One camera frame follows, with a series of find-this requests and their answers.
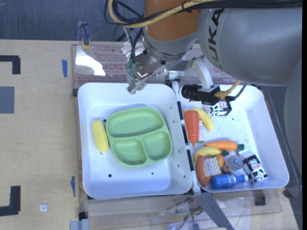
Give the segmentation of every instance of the blue tape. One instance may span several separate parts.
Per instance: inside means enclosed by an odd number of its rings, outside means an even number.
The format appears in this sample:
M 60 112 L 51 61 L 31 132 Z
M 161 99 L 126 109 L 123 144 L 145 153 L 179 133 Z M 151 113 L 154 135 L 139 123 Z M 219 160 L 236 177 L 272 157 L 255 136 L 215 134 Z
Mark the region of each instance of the blue tape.
M 62 69 L 63 69 L 64 77 L 67 78 L 68 77 L 67 75 L 68 67 L 67 67 L 67 61 L 64 59 L 62 60 Z
M 73 196 L 76 197 L 76 183 L 75 183 L 75 177 L 71 177 L 71 188 L 73 192 Z

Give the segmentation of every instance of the green plate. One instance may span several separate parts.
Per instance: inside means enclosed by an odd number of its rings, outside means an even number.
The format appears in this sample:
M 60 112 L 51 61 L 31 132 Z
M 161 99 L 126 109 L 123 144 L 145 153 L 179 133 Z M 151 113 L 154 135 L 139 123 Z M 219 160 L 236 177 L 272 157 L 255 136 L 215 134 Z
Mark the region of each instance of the green plate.
M 128 167 L 159 162 L 173 150 L 165 120 L 150 107 L 112 114 L 106 122 L 106 134 L 116 159 Z

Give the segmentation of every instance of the toy carrot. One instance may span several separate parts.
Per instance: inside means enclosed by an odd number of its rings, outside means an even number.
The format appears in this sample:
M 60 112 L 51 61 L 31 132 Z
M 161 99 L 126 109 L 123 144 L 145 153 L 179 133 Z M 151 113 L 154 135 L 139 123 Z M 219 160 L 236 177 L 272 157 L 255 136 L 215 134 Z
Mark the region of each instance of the toy carrot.
M 205 146 L 216 147 L 221 150 L 233 151 L 235 149 L 243 150 L 244 144 L 236 144 L 233 140 L 218 140 L 205 143 Z

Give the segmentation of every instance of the wooden table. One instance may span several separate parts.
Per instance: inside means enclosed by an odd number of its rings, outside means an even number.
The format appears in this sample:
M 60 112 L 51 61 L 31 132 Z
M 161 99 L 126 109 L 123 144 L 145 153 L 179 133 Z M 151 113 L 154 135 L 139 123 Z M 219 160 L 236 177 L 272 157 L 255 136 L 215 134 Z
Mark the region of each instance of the wooden table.
M 75 44 L 74 41 L 0 40 L 0 55 L 16 55 L 21 59 L 21 74 L 12 74 L 11 62 L 0 62 L 0 86 L 14 87 L 14 113 L 0 114 L 0 207 L 9 205 L 11 186 L 21 189 L 20 211 L 17 215 L 0 216 L 0 230 L 67 230 L 70 221 L 79 217 L 72 95 L 71 46 Z M 67 61 L 67 77 L 63 74 L 62 60 Z M 229 221 L 236 230 L 298 229 L 289 200 L 281 190 L 276 195 L 280 212 L 230 217 Z M 47 204 L 47 211 L 40 211 L 41 204 Z M 199 220 L 199 224 L 202 229 L 216 228 L 209 219 Z

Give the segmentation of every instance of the toy milk carton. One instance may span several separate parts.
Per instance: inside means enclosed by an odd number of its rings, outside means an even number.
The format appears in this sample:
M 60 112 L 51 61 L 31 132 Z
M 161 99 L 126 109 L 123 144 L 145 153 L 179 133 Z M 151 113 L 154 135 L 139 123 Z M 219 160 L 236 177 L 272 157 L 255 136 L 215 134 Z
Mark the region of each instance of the toy milk carton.
M 243 161 L 243 169 L 249 177 L 251 184 L 263 181 L 268 178 L 263 166 L 257 156 L 248 149 L 239 152 Z

